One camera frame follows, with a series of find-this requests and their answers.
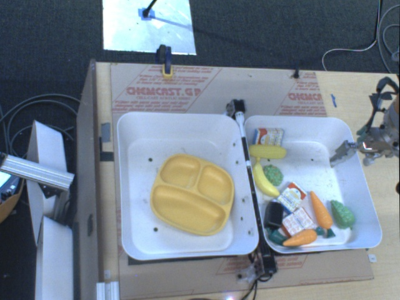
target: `yellow divided plate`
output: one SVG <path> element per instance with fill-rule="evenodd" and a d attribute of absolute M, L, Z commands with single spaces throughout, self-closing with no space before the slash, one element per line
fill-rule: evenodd
<path fill-rule="evenodd" d="M 151 209 L 175 228 L 201 236 L 220 231 L 234 198 L 231 176 L 221 167 L 188 154 L 169 157 L 151 189 Z"/>

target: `orange carrot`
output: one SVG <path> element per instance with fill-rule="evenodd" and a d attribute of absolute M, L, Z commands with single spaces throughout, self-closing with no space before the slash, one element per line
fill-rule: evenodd
<path fill-rule="evenodd" d="M 306 229 L 296 233 L 293 237 L 283 242 L 285 247 L 298 247 L 309 244 L 317 239 L 317 232 L 314 229 Z"/>
<path fill-rule="evenodd" d="M 312 207 L 314 208 L 317 222 L 321 228 L 330 229 L 333 224 L 333 219 L 329 214 L 328 210 L 324 206 L 321 200 L 317 197 L 314 191 L 310 192 Z"/>

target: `dark floor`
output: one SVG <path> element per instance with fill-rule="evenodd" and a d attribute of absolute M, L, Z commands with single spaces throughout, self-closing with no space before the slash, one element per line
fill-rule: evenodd
<path fill-rule="evenodd" d="M 363 49 L 374 40 L 378 0 L 189 0 L 197 56 L 173 63 L 197 66 L 323 70 L 333 48 Z M 384 0 L 382 13 L 400 3 Z M 153 63 L 154 54 L 103 50 L 102 0 L 0 0 L 0 105 L 3 113 L 33 96 L 63 93 L 80 98 L 89 60 Z M 381 30 L 399 23 L 399 8 Z M 386 34 L 399 46 L 398 27 Z M 393 72 L 399 66 L 384 54 Z M 385 73 L 379 49 L 332 52 L 332 71 Z M 67 128 L 73 114 L 55 104 L 38 104 L 18 114 L 10 134 L 33 119 Z M 14 142 L 26 152 L 29 130 Z M 0 151 L 6 151 L 0 129 Z M 73 169 L 73 142 L 67 141 Z M 24 195 L 16 212 L 0 224 L 0 299 L 33 299 L 36 251 Z"/>

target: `yellow banana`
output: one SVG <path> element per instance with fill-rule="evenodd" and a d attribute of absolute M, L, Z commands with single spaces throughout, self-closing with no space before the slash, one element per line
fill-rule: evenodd
<path fill-rule="evenodd" d="M 256 163 L 252 167 L 252 174 L 254 176 L 254 182 L 256 183 L 256 186 L 262 191 L 262 193 L 274 198 L 280 195 L 278 189 L 276 189 L 276 187 L 274 187 L 274 185 L 269 182 L 265 176 L 259 157 L 256 159 Z"/>
<path fill-rule="evenodd" d="M 286 155 L 286 149 L 281 146 L 252 144 L 249 146 L 249 154 L 256 158 L 282 159 Z"/>

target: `green vegetable toy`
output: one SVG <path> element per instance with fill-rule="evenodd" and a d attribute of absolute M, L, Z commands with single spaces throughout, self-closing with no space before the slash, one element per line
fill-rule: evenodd
<path fill-rule="evenodd" d="M 272 183 L 274 186 L 278 187 L 283 180 L 283 174 L 278 167 L 273 166 L 272 164 L 268 166 L 264 166 L 263 169 L 265 177 Z"/>
<path fill-rule="evenodd" d="M 348 207 L 344 206 L 343 203 L 332 200 L 332 215 L 336 221 L 336 224 L 341 229 L 350 228 L 356 221 L 354 214 L 349 210 Z"/>

